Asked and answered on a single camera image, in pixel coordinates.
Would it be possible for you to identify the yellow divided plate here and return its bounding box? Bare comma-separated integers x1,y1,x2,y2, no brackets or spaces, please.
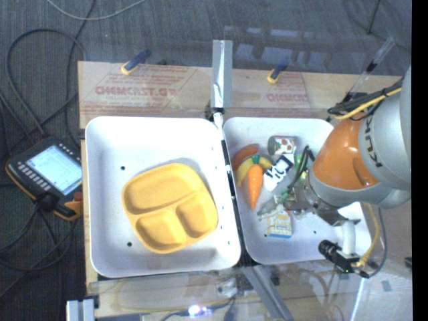
120,162,219,255

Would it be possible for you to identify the white carton black print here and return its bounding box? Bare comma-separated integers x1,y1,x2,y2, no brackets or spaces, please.
263,154,296,193

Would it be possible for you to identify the white plastic tray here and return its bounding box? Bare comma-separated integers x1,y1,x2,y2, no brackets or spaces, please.
222,116,374,266
84,116,242,279

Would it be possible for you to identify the yellow and blue carton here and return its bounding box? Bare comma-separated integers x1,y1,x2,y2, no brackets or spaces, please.
265,209,293,239

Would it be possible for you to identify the orange-red sausage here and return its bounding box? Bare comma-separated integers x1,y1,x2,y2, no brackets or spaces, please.
231,144,259,172

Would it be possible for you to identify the white can red tomato print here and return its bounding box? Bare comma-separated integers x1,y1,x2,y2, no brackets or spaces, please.
267,135,298,156

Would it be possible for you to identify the orange carrot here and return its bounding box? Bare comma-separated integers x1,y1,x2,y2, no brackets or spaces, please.
246,154,265,211

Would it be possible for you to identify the brown cardboard board red print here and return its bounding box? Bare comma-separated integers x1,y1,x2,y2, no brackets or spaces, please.
77,61,405,314

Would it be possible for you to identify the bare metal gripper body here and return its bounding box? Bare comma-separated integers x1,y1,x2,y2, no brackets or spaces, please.
282,184,362,227

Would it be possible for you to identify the yellow banana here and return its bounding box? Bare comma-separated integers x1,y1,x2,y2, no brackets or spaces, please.
235,155,273,188

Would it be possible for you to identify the black cylinder on white bracket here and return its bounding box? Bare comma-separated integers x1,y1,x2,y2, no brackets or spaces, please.
318,219,362,274

